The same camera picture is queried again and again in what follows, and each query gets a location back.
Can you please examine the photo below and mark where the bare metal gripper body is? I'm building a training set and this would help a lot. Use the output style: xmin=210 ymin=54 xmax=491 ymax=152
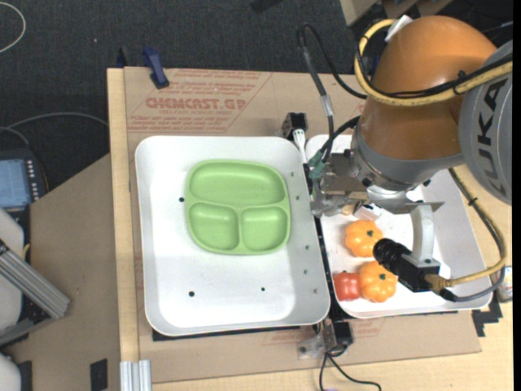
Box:
xmin=317 ymin=152 xmax=423 ymax=215

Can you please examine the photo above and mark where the orange toy pumpkin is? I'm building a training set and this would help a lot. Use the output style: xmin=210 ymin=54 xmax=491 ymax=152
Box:
xmin=358 ymin=260 xmax=399 ymax=304
xmin=344 ymin=219 xmax=384 ymax=258

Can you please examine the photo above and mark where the red toy bell pepper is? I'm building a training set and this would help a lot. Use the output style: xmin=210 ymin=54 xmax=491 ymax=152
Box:
xmin=333 ymin=270 xmax=362 ymax=302

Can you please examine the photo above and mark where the green divided plate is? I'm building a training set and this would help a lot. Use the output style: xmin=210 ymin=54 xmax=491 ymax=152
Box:
xmin=185 ymin=159 xmax=291 ymax=256

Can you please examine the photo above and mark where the white plastic tray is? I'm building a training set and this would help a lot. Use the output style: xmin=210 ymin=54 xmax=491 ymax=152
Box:
xmin=134 ymin=135 xmax=331 ymax=337
xmin=304 ymin=134 xmax=495 ymax=319

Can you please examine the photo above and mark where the brown cardboard board red print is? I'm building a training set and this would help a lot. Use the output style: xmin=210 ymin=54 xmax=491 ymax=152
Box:
xmin=124 ymin=66 xmax=494 ymax=384

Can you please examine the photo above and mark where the black block with wires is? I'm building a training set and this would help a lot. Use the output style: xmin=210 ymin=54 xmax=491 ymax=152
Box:
xmin=297 ymin=319 xmax=355 ymax=360
xmin=279 ymin=111 xmax=309 ymax=140

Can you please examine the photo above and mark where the black cylinder on white bracket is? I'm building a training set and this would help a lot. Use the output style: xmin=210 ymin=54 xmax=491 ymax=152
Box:
xmin=373 ymin=200 xmax=445 ymax=293

